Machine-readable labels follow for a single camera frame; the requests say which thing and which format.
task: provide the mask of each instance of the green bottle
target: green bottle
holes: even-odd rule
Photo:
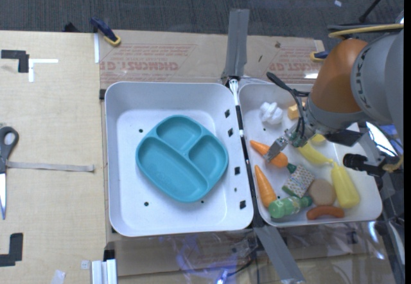
[[[268,206],[268,212],[272,218],[282,218],[286,215],[294,215],[302,208],[306,208],[313,203],[310,196],[303,196],[301,199],[296,196],[289,196],[285,199],[273,200]]]

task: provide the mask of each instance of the brown sausage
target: brown sausage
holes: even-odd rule
[[[331,215],[335,218],[342,218],[344,217],[344,210],[336,206],[321,205],[307,211],[308,220],[315,220],[322,215]]]

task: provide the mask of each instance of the scissors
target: scissors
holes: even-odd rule
[[[18,141],[19,134],[15,129],[0,128],[0,204],[3,220],[6,218],[6,162]]]

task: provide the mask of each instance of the bottle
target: bottle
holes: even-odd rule
[[[310,196],[303,196],[301,199],[296,196],[289,196],[285,199],[277,199],[270,203],[268,212],[272,218],[282,218],[286,215],[294,215],[302,208],[306,208],[313,203]]]
[[[333,163],[331,179],[337,194],[337,200],[344,209],[352,208],[360,202],[360,196],[347,170],[343,166]]]

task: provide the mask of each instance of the brown round toy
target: brown round toy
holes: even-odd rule
[[[315,205],[333,205],[337,195],[332,184],[325,179],[315,179],[307,190]]]

